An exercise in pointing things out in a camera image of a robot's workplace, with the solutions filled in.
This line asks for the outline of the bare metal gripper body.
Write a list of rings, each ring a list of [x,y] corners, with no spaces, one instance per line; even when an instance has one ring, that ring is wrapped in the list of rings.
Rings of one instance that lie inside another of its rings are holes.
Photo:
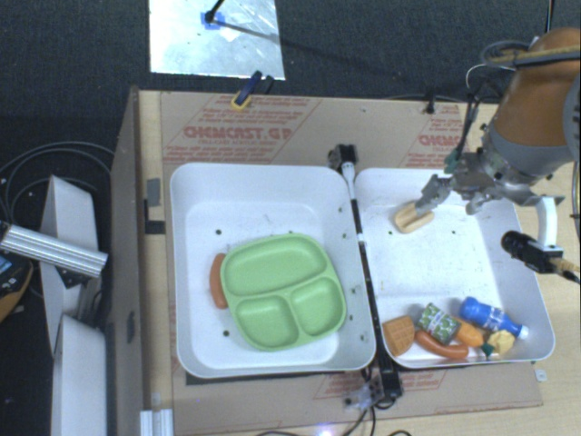
[[[509,164],[495,150],[477,150],[474,153],[454,151],[448,157],[451,188],[468,200],[470,192],[493,188],[497,200],[511,202],[538,202],[541,197],[531,187],[539,181]]]

